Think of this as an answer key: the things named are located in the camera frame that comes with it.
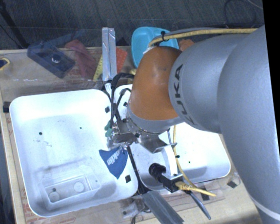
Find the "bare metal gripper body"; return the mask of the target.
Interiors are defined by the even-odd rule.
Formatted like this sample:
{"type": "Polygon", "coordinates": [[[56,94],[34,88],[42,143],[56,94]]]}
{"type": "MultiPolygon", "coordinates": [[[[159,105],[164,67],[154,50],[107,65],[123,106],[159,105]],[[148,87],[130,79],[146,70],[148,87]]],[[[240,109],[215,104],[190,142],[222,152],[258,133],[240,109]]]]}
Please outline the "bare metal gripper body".
{"type": "Polygon", "coordinates": [[[160,135],[169,132],[170,128],[161,131],[147,131],[137,126],[131,118],[124,118],[114,123],[111,128],[111,140],[116,144],[138,143],[150,153],[158,153],[165,147],[176,147],[177,143],[169,140],[168,143],[161,140],[160,135]]]}

